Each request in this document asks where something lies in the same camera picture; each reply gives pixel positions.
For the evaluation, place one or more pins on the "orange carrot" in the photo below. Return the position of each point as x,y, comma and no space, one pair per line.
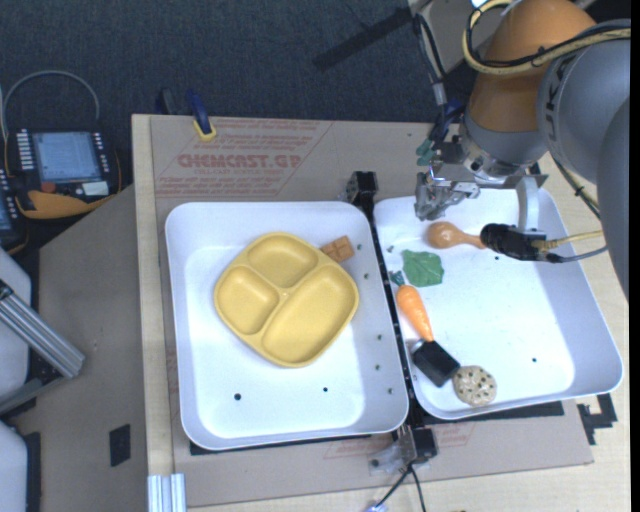
414,307

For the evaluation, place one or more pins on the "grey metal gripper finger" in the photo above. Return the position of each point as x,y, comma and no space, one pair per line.
424,200
446,199

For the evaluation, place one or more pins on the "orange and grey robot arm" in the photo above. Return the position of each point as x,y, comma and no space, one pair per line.
520,100

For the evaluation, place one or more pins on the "green lettuce leaf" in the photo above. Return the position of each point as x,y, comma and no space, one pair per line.
424,269

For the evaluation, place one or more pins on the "brown chocolate biscuit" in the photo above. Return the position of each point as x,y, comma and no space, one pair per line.
339,249

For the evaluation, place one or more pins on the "black cylinder on white bracket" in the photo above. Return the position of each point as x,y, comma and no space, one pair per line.
510,241

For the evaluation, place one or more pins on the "brown cardboard board red print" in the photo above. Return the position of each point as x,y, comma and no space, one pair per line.
250,160

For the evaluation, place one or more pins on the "yellow divided plate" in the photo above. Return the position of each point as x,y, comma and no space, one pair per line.
285,300

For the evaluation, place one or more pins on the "white plastic tray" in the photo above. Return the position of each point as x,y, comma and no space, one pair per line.
280,400
505,320

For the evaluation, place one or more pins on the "brown chicken drumstick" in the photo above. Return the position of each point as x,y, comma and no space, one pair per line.
442,235

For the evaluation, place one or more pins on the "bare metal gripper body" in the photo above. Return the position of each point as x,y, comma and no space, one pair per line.
465,167

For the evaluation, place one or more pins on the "beige chocolate chip cookie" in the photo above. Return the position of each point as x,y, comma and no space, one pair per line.
475,385

